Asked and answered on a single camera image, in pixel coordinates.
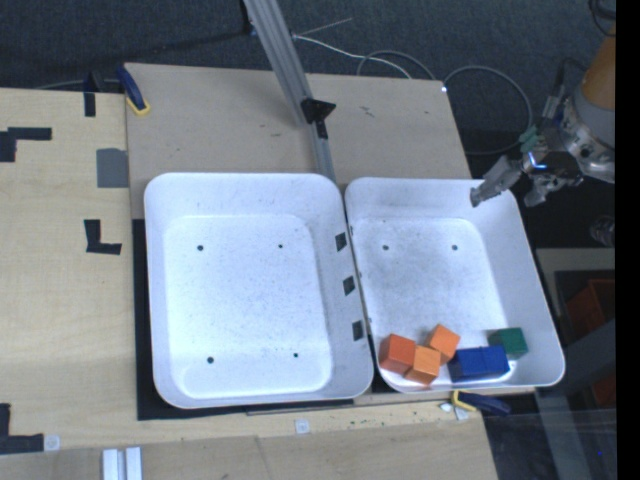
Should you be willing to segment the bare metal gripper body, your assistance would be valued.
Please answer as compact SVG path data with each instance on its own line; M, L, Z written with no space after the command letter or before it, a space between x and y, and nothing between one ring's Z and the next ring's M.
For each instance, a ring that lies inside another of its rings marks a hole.
M519 144L522 170L542 179L542 186L574 186L584 178L615 183L615 151L588 131L532 126L520 136Z

